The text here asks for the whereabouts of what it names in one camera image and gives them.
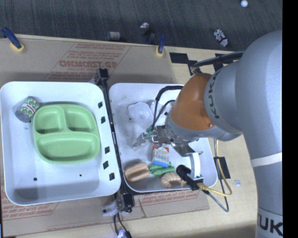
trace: white tray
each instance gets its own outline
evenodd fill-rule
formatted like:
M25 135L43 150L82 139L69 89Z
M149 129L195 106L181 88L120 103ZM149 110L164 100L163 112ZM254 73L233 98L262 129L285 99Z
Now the white tray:
M159 90L165 86L167 84L118 83L109 89L109 98L123 170L139 162L146 162L149 166L152 163L152 144L137 150L132 148L133 141L142 132L146 131L146 126L141 126L130 119L128 106L137 102L147 103L154 100ZM161 96L159 103L163 105L169 100L175 100L179 92L180 90L166 91ZM164 122L165 115L161 115L156 125L163 125ZM196 152L203 151L200 155L201 174L204 177L204 184L209 187L213 186L217 182L218 176L208 139L200 138L198 141L190 143L190 146ZM181 157L172 147L170 147L169 157L175 168L181 164L191 168L189 157ZM126 181L126 183L133 191L143 193L189 189L188 187L181 188L180 186L166 189L160 183L160 176L154 175L137 182L128 183Z
M100 153L77 164L51 164L36 152L32 123L21 122L15 111L32 96L42 105L72 103L88 108L95 116ZM118 168L104 96L91 83L10 82L0 90L5 191L18 205L31 205L114 194L120 187Z

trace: yellow clamp tip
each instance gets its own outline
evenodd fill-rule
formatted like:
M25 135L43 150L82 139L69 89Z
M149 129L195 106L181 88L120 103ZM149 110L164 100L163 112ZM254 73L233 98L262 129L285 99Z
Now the yellow clamp tip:
M155 48L155 54L156 54L158 57L163 56L163 53L164 53L164 49L162 50L162 53L159 53L159 46L157 46L157 47Z
M13 45L12 43L10 43L10 47L12 47L17 52L22 52L23 49L24 49L24 45L22 43L20 43L20 44L21 44L21 48L19 48L19 49L15 45Z

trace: cardboard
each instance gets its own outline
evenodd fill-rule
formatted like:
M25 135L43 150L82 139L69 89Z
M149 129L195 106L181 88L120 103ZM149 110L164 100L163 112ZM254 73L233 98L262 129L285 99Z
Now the cardboard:
M157 57L155 46L118 44L17 35L24 51L16 52L0 39L0 88L10 81L88 82L98 68L107 68L109 86L118 82L174 83L168 53ZM0 136L0 177L3 236L16 236L111 223L101 206L113 196L18 206L6 196ZM176 191L135 196L125 220L209 209L204 193Z

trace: green bowl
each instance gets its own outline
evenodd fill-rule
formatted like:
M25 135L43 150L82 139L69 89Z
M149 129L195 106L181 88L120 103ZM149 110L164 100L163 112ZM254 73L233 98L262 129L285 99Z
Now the green bowl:
M39 156L49 163L84 162L100 151L95 117L80 105L41 107L33 118L33 132Z

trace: blue and yellow clamp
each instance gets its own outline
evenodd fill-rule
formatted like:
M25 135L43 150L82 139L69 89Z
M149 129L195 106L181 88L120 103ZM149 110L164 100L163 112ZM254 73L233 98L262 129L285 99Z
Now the blue and yellow clamp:
M24 49L24 45L19 42L19 40L16 38L14 33L7 27L4 27L1 29L2 33L8 37L8 39L11 41L10 46L16 50L17 52L22 52Z
M158 57L161 57L163 56L163 51L164 51L164 43L165 43L165 36L164 34L161 34L160 36L160 41L159 41L159 46L156 47L155 49L155 54L158 56Z

